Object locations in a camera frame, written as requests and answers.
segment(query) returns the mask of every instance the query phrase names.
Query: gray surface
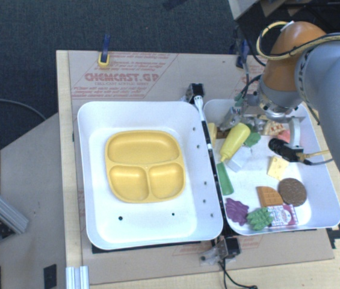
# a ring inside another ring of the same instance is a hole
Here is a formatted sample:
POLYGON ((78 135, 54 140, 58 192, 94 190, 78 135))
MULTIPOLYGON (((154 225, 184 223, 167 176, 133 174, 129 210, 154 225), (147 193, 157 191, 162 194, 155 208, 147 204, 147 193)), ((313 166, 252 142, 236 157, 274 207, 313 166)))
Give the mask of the gray surface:
POLYGON ((26 233, 0 244, 2 289, 44 288, 43 269, 53 264, 57 265, 57 288, 64 288, 58 115, 8 145, 0 156, 0 193, 29 219, 26 233))

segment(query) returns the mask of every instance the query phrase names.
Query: wooden table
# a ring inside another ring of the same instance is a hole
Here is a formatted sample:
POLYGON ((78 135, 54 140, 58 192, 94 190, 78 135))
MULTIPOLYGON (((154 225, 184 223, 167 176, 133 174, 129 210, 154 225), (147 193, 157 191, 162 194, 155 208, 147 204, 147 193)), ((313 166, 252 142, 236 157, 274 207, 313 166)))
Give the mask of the wooden table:
MULTIPOLYGON (((73 121, 70 97, 68 51, 57 51, 58 106, 63 177, 64 227, 66 264, 82 266, 79 228, 78 192, 76 186, 75 148, 72 141, 73 121)), ((319 126, 316 134, 322 149, 326 144, 319 126)), ((335 164, 328 164, 340 202, 340 173, 335 164)), ((336 241, 335 259, 275 267, 258 267, 230 272, 240 284, 256 284, 258 288, 340 288, 340 240, 336 241)), ((133 282, 94 285, 91 288, 223 288, 223 272, 198 273, 186 276, 148 279, 133 282)))

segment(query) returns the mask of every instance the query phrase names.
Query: brown cookie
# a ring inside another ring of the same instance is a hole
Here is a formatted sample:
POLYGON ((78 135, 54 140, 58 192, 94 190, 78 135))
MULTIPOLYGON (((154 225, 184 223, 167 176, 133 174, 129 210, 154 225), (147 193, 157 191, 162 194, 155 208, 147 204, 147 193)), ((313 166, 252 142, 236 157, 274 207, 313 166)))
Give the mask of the brown cookie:
POLYGON ((262 207, 270 207, 272 205, 283 204, 282 197, 272 187, 257 186, 256 191, 258 192, 259 201, 261 201, 262 207))
POLYGON ((283 179, 278 184, 278 192, 286 204, 298 207, 307 199, 304 185, 294 178, 283 179))

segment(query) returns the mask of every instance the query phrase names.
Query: brown cylinder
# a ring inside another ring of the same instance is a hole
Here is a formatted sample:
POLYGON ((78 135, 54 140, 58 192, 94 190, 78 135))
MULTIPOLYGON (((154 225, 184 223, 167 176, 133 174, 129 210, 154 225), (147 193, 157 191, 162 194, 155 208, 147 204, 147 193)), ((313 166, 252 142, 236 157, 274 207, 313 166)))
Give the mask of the brown cylinder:
MULTIPOLYGON (((309 22, 294 22, 287 25, 277 38, 271 53, 281 54, 313 41, 326 33, 309 22)), ((268 60, 263 80, 267 87, 278 91, 296 91, 294 70, 300 54, 283 60, 268 60)))

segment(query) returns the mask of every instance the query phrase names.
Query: white tray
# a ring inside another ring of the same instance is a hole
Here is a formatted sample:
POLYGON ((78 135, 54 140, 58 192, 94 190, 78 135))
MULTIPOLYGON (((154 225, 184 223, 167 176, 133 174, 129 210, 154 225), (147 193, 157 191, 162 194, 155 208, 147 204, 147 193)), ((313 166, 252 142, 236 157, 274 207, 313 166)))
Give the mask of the white tray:
MULTIPOLYGON (((221 124, 229 108, 234 105, 235 101, 230 99, 213 99, 207 102, 204 107, 207 122, 221 124)), ((309 113, 305 107, 300 105, 298 110, 294 111, 294 116, 304 117, 300 124, 300 146, 304 148, 304 152, 320 151, 309 113)), ((252 212, 261 207, 256 191, 257 186, 270 186, 277 190, 279 181, 267 175, 270 158, 276 155, 268 148, 268 142, 271 138, 271 136, 261 136, 261 140, 252 146, 251 159, 239 172, 235 173, 226 166, 234 192, 231 195, 223 196, 224 203, 226 198, 229 197, 248 205, 249 212, 252 212)), ((220 160, 219 150, 223 142, 223 139, 217 140, 214 147, 216 162, 220 160)), ((310 160, 318 162, 324 159, 322 156, 317 156, 310 160)), ((290 163, 282 178, 296 178, 306 187, 307 201, 302 206, 295 207, 298 224, 255 231, 249 224, 240 226, 239 223, 227 218, 228 224, 235 232, 241 235, 256 235, 280 231, 331 228, 339 224, 340 204, 326 165, 308 166, 302 163, 290 163)))
POLYGON ((185 102, 88 102, 78 111, 87 235, 113 250, 216 238, 223 216, 196 108, 185 102), (186 184, 175 199, 131 204, 111 191, 105 145, 113 134, 160 130, 171 134, 184 156, 186 184))

